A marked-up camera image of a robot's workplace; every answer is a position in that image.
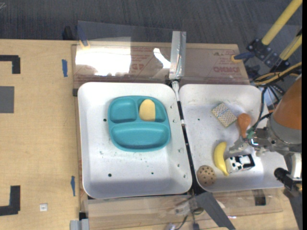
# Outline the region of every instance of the yellow pole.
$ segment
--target yellow pole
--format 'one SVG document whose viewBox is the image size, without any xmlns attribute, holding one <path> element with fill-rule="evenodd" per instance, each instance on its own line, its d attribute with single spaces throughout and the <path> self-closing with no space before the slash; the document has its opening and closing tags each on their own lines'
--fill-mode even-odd
<svg viewBox="0 0 307 230">
<path fill-rule="evenodd" d="M 293 41 L 279 55 L 279 58 L 282 60 L 287 60 L 294 53 L 294 51 L 296 51 L 297 48 L 301 46 L 302 38 L 303 34 L 296 36 Z"/>
<path fill-rule="evenodd" d="M 270 42 L 275 38 L 275 36 L 279 33 L 279 31 L 283 28 L 283 26 L 287 23 L 287 21 L 291 18 L 291 16 L 295 13 L 295 11 L 299 8 L 299 6 L 301 6 L 302 3 L 303 0 L 292 0 L 290 2 L 288 7 L 283 11 L 283 13 L 274 23 L 274 25 L 262 38 L 261 42 L 264 45 L 270 44 Z"/>
</svg>

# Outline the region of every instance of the wooden table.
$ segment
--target wooden table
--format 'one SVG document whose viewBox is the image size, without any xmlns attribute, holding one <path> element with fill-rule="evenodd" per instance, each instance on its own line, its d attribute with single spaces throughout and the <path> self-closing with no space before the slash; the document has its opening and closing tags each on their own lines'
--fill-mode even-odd
<svg viewBox="0 0 307 230">
<path fill-rule="evenodd" d="M 0 206 L 10 204 L 10 187 L 20 186 L 18 214 L 0 216 L 4 230 L 68 230 L 79 218 L 80 190 L 72 95 L 75 41 L 0 40 L 0 55 L 18 55 L 21 73 L 0 61 L 0 86 L 14 87 L 13 113 L 0 113 Z M 67 77 L 62 60 L 67 61 Z M 75 191 L 71 185 L 74 178 Z M 237 229 L 298 229 L 289 200 L 279 193 L 283 211 L 231 219 Z M 47 204 L 47 211 L 40 210 Z M 201 229 L 215 228 L 212 220 Z M 133 228 L 163 230 L 165 224 Z M 186 223 L 182 229 L 191 228 Z"/>
</svg>

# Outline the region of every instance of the white tray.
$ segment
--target white tray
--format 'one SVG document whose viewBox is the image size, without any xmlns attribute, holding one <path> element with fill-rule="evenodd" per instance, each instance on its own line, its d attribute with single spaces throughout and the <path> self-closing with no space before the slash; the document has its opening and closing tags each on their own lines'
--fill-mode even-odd
<svg viewBox="0 0 307 230">
<path fill-rule="evenodd" d="M 165 107 L 171 130 L 162 149 L 118 149 L 108 132 L 107 110 L 117 97 L 144 95 Z M 192 185 L 191 169 L 174 91 L 165 84 L 89 82 L 78 90 L 83 186 L 93 198 L 182 194 Z"/>
<path fill-rule="evenodd" d="M 256 157 L 254 149 L 249 146 L 236 155 L 251 153 L 255 167 L 229 176 L 224 176 L 213 161 L 214 148 L 221 141 L 227 142 L 224 158 L 233 156 L 229 155 L 228 149 L 239 138 L 239 129 L 236 122 L 225 128 L 211 110 L 224 102 L 236 116 L 242 112 L 249 114 L 253 125 L 260 113 L 259 89 L 250 85 L 187 84 L 180 88 L 179 97 L 195 172 L 200 166 L 209 165 L 217 176 L 216 182 L 203 187 L 204 190 L 227 192 L 283 186 L 274 176 L 276 168 L 286 169 L 283 156 L 277 152 L 267 152 L 262 157 Z M 262 120 L 258 127 L 264 127 L 266 122 L 266 119 Z"/>
</svg>

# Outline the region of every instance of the yellow banana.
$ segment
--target yellow banana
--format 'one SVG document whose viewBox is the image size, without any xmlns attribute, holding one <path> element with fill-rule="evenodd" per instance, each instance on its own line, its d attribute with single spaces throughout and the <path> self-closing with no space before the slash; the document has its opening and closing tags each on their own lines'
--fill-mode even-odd
<svg viewBox="0 0 307 230">
<path fill-rule="evenodd" d="M 219 143 L 214 149 L 213 158 L 215 166 L 219 168 L 224 173 L 224 175 L 229 175 L 224 160 L 224 152 L 226 150 L 226 146 L 227 146 L 226 141 Z"/>
</svg>

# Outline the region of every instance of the teal plate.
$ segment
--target teal plate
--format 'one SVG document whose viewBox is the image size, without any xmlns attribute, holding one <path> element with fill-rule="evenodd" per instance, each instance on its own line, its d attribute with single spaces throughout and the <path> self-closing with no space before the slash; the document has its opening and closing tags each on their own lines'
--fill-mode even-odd
<svg viewBox="0 0 307 230">
<path fill-rule="evenodd" d="M 155 104 L 155 121 L 139 117 L 141 103 L 150 99 Z M 124 151 L 146 152 L 165 147 L 171 132 L 162 103 L 149 96 L 123 96 L 112 101 L 108 108 L 108 127 L 113 144 Z"/>
</svg>

